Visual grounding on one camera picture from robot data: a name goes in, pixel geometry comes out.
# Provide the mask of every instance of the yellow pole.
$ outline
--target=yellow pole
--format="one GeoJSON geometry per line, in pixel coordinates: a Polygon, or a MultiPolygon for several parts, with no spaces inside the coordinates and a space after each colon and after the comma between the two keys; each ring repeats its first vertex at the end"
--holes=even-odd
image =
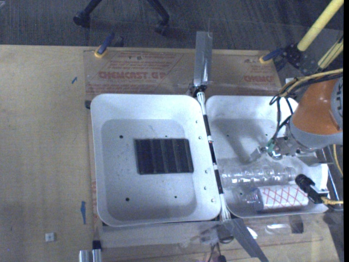
{"type": "Polygon", "coordinates": [[[319,35],[321,30],[331,20],[335,13],[342,7],[344,0],[332,0],[322,14],[315,21],[313,26],[308,30],[303,39],[298,43],[297,48],[299,51],[305,51],[312,41],[319,35]]]}
{"type": "Polygon", "coordinates": [[[343,51],[344,48],[344,38],[338,43],[335,43],[325,54],[321,59],[318,61],[317,65],[321,69],[327,68],[335,59],[337,56],[340,55],[340,53],[343,51]]]}

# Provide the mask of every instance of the black tripod leg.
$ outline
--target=black tripod leg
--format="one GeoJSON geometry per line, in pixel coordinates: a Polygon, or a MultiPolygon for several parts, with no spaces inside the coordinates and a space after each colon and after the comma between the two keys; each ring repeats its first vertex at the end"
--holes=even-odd
{"type": "Polygon", "coordinates": [[[75,24],[82,27],[90,27],[91,20],[89,15],[101,1],[102,0],[91,0],[83,11],[78,12],[76,16],[74,16],[73,20],[75,24]]]}
{"type": "Polygon", "coordinates": [[[155,31],[160,33],[161,35],[165,34],[165,29],[167,27],[167,23],[169,22],[170,16],[164,7],[161,5],[159,0],[147,0],[149,4],[157,11],[157,13],[161,16],[162,20],[157,24],[155,31]]]}

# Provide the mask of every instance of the wooden surface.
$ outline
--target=wooden surface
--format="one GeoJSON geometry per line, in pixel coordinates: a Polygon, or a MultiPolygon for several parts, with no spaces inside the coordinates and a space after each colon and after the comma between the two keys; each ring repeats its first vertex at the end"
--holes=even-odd
{"type": "MultiPolygon", "coordinates": [[[[73,262],[79,250],[92,247],[86,49],[0,46],[0,261],[73,262]],[[57,240],[46,243],[50,232],[57,240]]],[[[266,255],[271,261],[338,261],[327,226],[321,217],[316,220],[319,224],[310,229],[310,238],[316,239],[277,247],[271,242],[262,247],[266,255]]],[[[229,247],[224,254],[230,260],[257,261],[229,247]]],[[[151,249],[152,257],[166,256],[169,246],[151,249]]],[[[194,262],[204,256],[145,260],[142,249],[128,251],[138,257],[132,261],[194,262]]]]}

